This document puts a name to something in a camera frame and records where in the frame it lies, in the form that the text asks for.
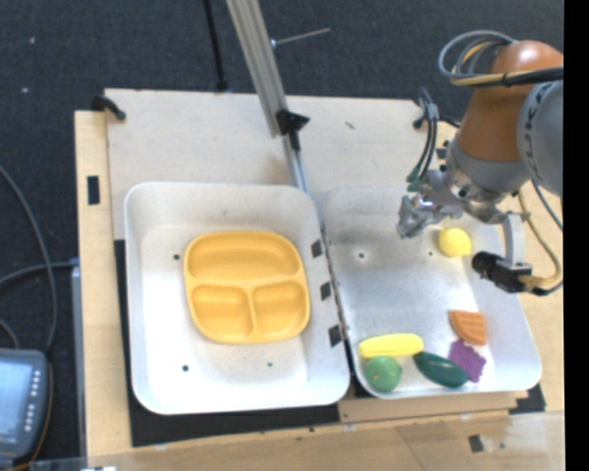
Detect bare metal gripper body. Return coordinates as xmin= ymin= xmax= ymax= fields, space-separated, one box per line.
xmin=423 ymin=168 xmax=510 ymax=225

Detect yellow lemon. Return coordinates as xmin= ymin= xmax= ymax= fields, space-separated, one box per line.
xmin=438 ymin=227 xmax=473 ymax=258

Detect white plastic tray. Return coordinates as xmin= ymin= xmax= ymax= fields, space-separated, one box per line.
xmin=124 ymin=181 xmax=351 ymax=416
xmin=319 ymin=184 xmax=543 ymax=400

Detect orange biscuit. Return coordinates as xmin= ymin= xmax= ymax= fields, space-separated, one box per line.
xmin=448 ymin=309 xmax=488 ymax=346

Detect yellow corn cob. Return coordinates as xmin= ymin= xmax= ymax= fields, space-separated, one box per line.
xmin=357 ymin=333 xmax=425 ymax=360

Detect dark green cucumber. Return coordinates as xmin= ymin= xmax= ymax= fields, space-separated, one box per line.
xmin=412 ymin=350 xmax=469 ymax=390

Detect purple grapes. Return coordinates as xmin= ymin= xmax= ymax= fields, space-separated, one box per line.
xmin=447 ymin=340 xmax=488 ymax=384

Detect green apple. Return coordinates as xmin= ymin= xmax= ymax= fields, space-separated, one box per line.
xmin=363 ymin=355 xmax=403 ymax=394

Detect yellow divided plate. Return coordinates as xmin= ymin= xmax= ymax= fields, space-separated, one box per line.
xmin=183 ymin=230 xmax=312 ymax=345

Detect pale wood board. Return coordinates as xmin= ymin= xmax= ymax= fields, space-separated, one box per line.
xmin=74 ymin=109 xmax=564 ymax=460

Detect black cylinder on white bracket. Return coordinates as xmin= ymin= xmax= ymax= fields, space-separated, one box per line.
xmin=471 ymin=212 xmax=534 ymax=294

